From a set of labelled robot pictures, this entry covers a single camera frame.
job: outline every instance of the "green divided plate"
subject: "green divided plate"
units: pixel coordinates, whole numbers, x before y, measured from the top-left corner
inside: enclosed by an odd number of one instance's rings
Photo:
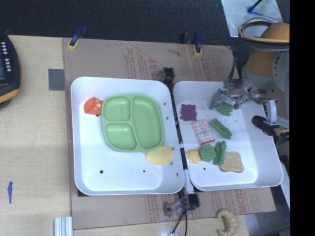
[[[107,97],[102,124],[108,145],[117,151],[150,151],[161,146],[164,128],[158,104],[142,94]]]

